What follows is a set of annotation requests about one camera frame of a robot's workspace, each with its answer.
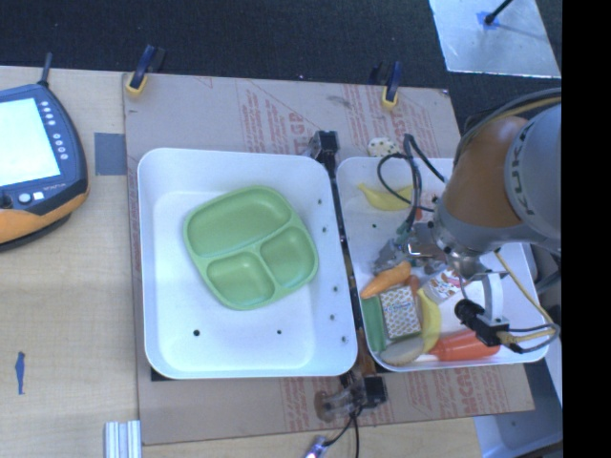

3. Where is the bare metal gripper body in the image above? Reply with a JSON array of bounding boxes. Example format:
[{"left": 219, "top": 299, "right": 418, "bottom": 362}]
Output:
[{"left": 403, "top": 220, "right": 484, "bottom": 277}]

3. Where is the orange carrot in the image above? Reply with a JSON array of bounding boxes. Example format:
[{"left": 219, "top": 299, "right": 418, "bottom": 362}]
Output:
[{"left": 359, "top": 260, "right": 412, "bottom": 301}]

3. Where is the white plastic tray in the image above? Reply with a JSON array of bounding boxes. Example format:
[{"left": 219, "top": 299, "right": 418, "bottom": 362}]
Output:
[
  {"left": 335, "top": 156, "right": 551, "bottom": 374},
  {"left": 137, "top": 147, "right": 359, "bottom": 381}
]

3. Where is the thin black and white rod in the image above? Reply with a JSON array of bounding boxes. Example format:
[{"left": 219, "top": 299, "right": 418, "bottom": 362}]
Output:
[{"left": 327, "top": 158, "right": 367, "bottom": 379}]

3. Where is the white packet with red print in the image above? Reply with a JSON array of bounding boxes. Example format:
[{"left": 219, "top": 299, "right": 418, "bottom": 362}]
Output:
[{"left": 422, "top": 266, "right": 467, "bottom": 305}]

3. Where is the yellow banana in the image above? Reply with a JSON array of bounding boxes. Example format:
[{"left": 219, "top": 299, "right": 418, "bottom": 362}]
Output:
[
  {"left": 357, "top": 181, "right": 414, "bottom": 212},
  {"left": 416, "top": 287, "right": 443, "bottom": 353}
]

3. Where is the orange patterned white carton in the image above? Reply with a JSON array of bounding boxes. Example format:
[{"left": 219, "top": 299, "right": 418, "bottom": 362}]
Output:
[{"left": 378, "top": 284, "right": 424, "bottom": 343}]

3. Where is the green rectangular block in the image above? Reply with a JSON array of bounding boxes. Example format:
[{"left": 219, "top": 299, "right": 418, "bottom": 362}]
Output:
[{"left": 360, "top": 296, "right": 388, "bottom": 353}]

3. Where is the round beige biscuit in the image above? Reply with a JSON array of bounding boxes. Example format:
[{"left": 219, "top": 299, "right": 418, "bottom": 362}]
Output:
[{"left": 380, "top": 336, "right": 426, "bottom": 367}]

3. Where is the white dotted biscuit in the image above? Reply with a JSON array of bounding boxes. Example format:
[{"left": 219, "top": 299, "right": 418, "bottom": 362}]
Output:
[{"left": 367, "top": 136, "right": 403, "bottom": 158}]

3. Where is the orange plastic bottle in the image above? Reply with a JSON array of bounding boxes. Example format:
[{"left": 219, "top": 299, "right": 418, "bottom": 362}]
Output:
[{"left": 428, "top": 329, "right": 502, "bottom": 364}]

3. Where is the green divided plate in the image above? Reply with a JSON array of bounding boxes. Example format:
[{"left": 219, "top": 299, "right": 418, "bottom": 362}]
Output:
[{"left": 182, "top": 184, "right": 320, "bottom": 312}]

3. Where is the brown cardboard board red print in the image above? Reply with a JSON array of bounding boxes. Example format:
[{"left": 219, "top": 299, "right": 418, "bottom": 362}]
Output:
[{"left": 122, "top": 73, "right": 537, "bottom": 446}]

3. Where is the black cylinder on white bracket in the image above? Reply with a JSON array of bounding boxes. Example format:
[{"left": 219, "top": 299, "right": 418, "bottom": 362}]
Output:
[{"left": 453, "top": 272, "right": 511, "bottom": 347}]

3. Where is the black block with thin wires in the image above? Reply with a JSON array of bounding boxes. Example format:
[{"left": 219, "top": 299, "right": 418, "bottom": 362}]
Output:
[
  {"left": 362, "top": 374, "right": 389, "bottom": 407},
  {"left": 306, "top": 130, "right": 342, "bottom": 162}
]

